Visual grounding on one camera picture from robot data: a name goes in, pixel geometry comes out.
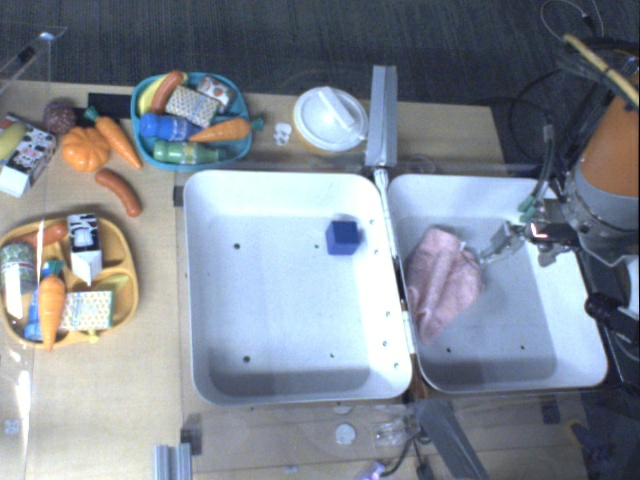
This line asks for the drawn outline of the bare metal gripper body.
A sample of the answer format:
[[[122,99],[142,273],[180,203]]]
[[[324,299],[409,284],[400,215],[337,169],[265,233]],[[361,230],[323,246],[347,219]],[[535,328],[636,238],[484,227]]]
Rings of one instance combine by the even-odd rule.
[[[580,247],[578,233],[566,222],[557,200],[543,200],[533,208],[524,226],[524,236],[536,247],[541,267],[550,266],[559,255]]]

